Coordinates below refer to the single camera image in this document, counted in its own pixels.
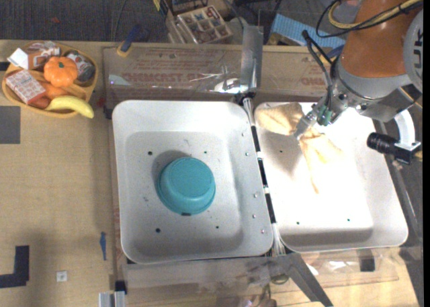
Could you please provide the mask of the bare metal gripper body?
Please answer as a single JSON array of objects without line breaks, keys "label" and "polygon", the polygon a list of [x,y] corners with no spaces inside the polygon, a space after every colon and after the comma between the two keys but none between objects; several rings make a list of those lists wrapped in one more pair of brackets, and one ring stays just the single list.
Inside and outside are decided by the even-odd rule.
[{"label": "bare metal gripper body", "polygon": [[311,119],[319,125],[333,124],[347,107],[347,94],[336,92],[331,95],[330,99],[323,97],[312,106]]}]

